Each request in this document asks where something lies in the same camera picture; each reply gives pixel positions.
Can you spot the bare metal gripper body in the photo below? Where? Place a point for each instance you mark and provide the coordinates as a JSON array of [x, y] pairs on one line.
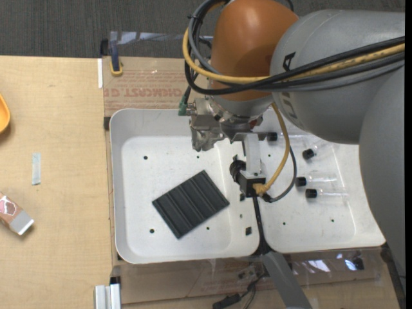
[[206, 116]]

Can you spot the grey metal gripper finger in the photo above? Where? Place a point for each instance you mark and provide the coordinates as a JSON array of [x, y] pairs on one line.
[[215, 138], [199, 140]]

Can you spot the brown and white carton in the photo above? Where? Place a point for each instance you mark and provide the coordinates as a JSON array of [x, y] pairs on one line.
[[14, 216]]

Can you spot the brown cardboard board red print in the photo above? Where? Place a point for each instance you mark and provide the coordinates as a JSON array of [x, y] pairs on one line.
[[145, 85]]

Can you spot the black ribbed rectangular mat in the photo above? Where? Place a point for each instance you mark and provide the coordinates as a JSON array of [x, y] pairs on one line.
[[190, 204]]

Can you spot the clear plastic tube black cap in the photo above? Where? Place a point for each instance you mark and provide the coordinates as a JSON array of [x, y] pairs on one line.
[[272, 136], [301, 181], [308, 154], [311, 193]]

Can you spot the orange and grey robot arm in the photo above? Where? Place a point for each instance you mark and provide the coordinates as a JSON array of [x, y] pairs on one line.
[[325, 76]]

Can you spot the black cylinder on white bracket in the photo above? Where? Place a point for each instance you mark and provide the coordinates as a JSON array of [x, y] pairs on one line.
[[252, 156]]

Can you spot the orange divided plate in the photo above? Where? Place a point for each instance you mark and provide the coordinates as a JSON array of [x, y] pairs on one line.
[[4, 113]]

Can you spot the white plastic tray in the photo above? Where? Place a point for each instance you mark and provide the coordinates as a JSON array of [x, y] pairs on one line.
[[309, 227], [141, 192]]

